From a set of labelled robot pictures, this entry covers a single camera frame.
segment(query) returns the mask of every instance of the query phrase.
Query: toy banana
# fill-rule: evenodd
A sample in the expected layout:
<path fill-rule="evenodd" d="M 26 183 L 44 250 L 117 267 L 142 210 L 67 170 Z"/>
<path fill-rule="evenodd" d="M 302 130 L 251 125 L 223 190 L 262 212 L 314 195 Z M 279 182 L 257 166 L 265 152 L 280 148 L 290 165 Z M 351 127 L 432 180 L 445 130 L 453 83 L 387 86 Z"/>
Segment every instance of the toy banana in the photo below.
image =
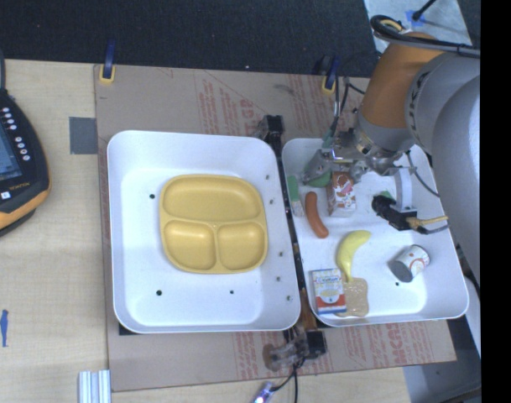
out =
<path fill-rule="evenodd" d="M 337 250 L 337 265 L 346 275 L 347 282 L 352 281 L 352 259 L 357 249 L 371 238 L 367 230 L 355 230 L 345 236 Z"/>

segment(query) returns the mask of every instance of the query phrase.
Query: toy can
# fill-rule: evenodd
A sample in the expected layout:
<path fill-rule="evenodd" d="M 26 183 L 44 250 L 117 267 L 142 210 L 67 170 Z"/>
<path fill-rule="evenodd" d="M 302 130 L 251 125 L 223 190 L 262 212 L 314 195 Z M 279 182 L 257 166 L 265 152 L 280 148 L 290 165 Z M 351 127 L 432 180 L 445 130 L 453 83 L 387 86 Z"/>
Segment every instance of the toy can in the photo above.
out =
<path fill-rule="evenodd" d="M 411 282 L 429 264 L 427 252 L 419 245 L 410 245 L 389 263 L 389 268 L 399 280 Z"/>

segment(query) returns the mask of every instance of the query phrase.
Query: yellow divided plate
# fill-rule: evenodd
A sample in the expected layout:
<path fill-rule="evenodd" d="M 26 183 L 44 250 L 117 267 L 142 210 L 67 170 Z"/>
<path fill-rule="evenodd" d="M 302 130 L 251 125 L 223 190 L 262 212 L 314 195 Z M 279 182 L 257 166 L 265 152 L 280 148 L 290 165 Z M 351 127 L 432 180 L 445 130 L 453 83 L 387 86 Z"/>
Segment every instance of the yellow divided plate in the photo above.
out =
<path fill-rule="evenodd" d="M 164 184 L 160 234 L 168 259 L 196 273 L 238 273 L 266 258 L 268 231 L 257 189 L 225 175 L 180 175 Z"/>

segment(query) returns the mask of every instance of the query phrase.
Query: white tray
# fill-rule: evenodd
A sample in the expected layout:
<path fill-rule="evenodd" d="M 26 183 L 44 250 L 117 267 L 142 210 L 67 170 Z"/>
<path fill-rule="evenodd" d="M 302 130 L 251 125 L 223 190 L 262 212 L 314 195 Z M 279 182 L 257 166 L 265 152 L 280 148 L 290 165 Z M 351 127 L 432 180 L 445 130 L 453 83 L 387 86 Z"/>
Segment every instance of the white tray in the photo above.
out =
<path fill-rule="evenodd" d="M 319 139 L 292 139 L 283 148 L 285 174 L 299 177 L 313 154 L 321 147 Z M 424 181 L 435 188 L 432 172 L 425 153 L 417 146 L 411 154 L 414 165 Z M 403 157 L 397 165 L 409 165 Z M 306 217 L 294 217 L 299 239 L 300 254 L 304 267 L 305 282 L 313 312 L 316 312 L 315 297 L 310 281 L 310 272 L 337 267 L 336 251 L 342 238 L 353 230 L 368 230 L 371 238 L 354 255 L 352 277 L 363 278 L 368 283 L 369 313 L 365 317 L 338 317 L 335 314 L 318 315 L 319 319 L 332 327 L 387 322 L 408 322 L 455 318 L 467 310 L 468 293 L 461 266 L 456 255 L 449 230 L 429 235 L 414 231 L 398 231 L 387 221 L 378 217 L 371 208 L 373 196 L 384 190 L 394 197 L 394 178 L 368 172 L 354 186 L 357 210 L 350 217 L 329 217 L 326 210 L 326 192 L 323 188 L 300 186 L 303 202 L 307 191 L 316 191 L 318 210 L 323 223 L 330 231 L 327 238 L 315 236 Z M 413 204 L 419 218 L 444 215 L 441 203 L 412 177 Z M 388 267 L 388 262 L 401 249 L 411 245 L 422 246 L 430 255 L 430 265 L 411 282 L 397 280 Z"/>
<path fill-rule="evenodd" d="M 107 146 L 113 306 L 138 333 L 284 330 L 300 315 L 294 255 L 273 150 L 238 136 L 124 131 Z M 254 270 L 207 275 L 175 268 L 159 232 L 158 199 L 177 175 L 241 177 L 261 195 L 269 249 Z"/>

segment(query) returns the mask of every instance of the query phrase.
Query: blue clamp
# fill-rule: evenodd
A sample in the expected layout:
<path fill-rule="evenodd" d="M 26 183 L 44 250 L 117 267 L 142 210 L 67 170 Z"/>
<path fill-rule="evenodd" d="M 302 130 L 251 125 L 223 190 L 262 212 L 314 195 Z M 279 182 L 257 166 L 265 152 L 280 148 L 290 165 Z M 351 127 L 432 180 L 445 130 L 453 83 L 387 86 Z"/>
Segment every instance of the blue clamp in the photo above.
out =
<path fill-rule="evenodd" d="M 332 94 L 336 90 L 337 68 L 339 67 L 339 57 L 336 55 L 331 61 L 330 70 L 327 72 L 322 82 L 322 91 L 326 94 Z"/>
<path fill-rule="evenodd" d="M 115 39 L 109 39 L 106 46 L 106 59 L 101 65 L 99 78 L 102 82 L 111 84 L 115 78 L 115 66 L 113 65 L 113 53 L 115 51 Z"/>

